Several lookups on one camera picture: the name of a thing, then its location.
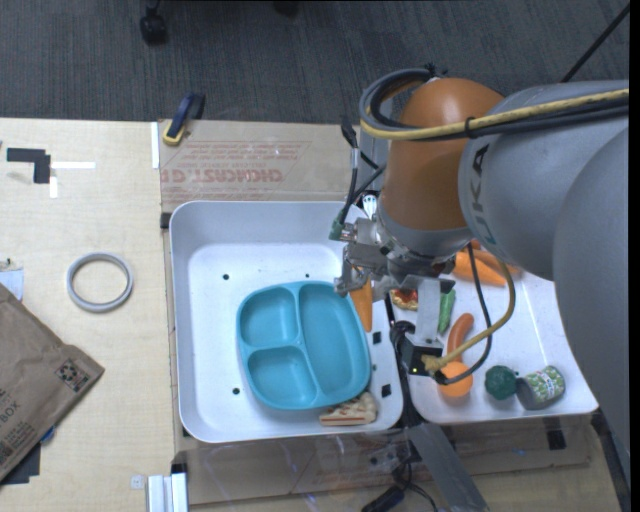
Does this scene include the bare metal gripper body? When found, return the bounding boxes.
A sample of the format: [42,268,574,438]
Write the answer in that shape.
[342,217,454,292]

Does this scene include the orange carrot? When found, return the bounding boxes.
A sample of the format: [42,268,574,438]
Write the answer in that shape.
[348,277,375,334]
[468,239,521,276]
[451,250,509,288]

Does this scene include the small red round pizza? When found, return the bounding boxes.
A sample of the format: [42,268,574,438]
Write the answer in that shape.
[389,288,420,312]

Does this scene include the thin black rod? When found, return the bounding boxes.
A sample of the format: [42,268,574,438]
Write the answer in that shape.
[382,293,409,427]

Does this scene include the blue divided plate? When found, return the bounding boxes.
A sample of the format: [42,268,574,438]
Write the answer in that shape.
[235,280,373,412]

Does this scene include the orange sausage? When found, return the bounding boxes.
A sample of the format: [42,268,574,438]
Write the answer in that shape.
[445,312,475,364]

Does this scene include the orange fruit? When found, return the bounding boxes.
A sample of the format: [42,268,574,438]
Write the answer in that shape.
[438,361,475,399]

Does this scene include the toy pizza slice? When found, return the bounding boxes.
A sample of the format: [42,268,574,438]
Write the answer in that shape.
[318,391,379,428]

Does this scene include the white plastic tray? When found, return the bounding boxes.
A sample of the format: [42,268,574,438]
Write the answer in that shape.
[168,200,405,445]
[387,238,600,427]

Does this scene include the green broccoli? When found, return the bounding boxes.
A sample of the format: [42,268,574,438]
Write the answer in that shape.
[483,365,520,402]

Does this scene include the brown cardboard board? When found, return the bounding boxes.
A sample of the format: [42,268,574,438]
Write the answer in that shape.
[158,118,604,506]

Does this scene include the green labelled can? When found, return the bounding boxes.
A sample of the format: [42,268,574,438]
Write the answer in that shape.
[515,365,567,412]

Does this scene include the black chair caster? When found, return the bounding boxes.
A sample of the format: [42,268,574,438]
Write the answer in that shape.
[138,0,170,46]

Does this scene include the brown paper envelope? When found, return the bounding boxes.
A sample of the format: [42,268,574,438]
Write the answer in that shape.
[0,282,106,484]

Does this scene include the white paper scrap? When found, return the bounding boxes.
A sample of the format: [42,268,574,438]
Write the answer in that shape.
[0,258,25,301]

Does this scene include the white tape ring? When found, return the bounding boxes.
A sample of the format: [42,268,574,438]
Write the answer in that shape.
[65,251,135,315]

